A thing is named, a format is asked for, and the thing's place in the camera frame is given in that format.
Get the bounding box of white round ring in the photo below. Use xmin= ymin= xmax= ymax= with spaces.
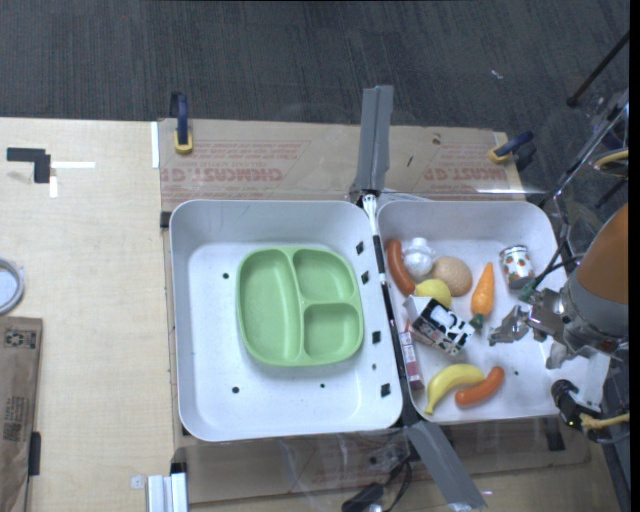
xmin=0 ymin=257 xmax=26 ymax=317

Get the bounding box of brown cardboard board red print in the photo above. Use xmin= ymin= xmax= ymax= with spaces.
xmin=157 ymin=117 xmax=592 ymax=505

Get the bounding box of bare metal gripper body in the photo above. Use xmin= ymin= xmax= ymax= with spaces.
xmin=527 ymin=287 xmax=570 ymax=345

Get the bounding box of brown paper packet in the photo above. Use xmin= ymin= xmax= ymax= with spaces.
xmin=0 ymin=315 xmax=44 ymax=512

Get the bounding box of black and white milk carton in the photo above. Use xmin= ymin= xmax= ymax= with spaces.
xmin=402 ymin=294 xmax=477 ymax=357

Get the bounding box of yellow lemon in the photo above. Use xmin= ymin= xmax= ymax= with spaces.
xmin=414 ymin=277 xmax=454 ymax=309

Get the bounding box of orange carrot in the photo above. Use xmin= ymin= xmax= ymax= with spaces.
xmin=468 ymin=261 xmax=497 ymax=332

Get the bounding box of red sausage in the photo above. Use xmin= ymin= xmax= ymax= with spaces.
xmin=385 ymin=238 xmax=417 ymax=298

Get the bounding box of black cylinder on white bracket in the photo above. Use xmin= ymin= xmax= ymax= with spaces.
xmin=549 ymin=349 xmax=614 ymax=432

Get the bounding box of green divided plate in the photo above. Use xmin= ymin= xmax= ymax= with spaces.
xmin=235 ymin=245 xmax=365 ymax=368

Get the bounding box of orange sausage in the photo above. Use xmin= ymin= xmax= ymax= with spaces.
xmin=454 ymin=365 xmax=506 ymax=408

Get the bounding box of yellow banana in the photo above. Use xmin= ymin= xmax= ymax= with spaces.
xmin=424 ymin=362 xmax=487 ymax=416

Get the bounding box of brown bread roll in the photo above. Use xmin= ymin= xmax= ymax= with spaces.
xmin=430 ymin=255 xmax=474 ymax=298

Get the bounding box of small pink carton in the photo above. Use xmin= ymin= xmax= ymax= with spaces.
xmin=398 ymin=329 xmax=426 ymax=392

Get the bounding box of white plastic tray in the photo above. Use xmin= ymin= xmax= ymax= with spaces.
xmin=168 ymin=198 xmax=405 ymax=444
xmin=375 ymin=199 xmax=572 ymax=426

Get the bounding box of small can with strawberry print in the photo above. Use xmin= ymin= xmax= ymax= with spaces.
xmin=498 ymin=244 xmax=537 ymax=292

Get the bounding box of white garlic bulb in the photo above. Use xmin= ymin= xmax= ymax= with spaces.
xmin=401 ymin=236 xmax=437 ymax=280

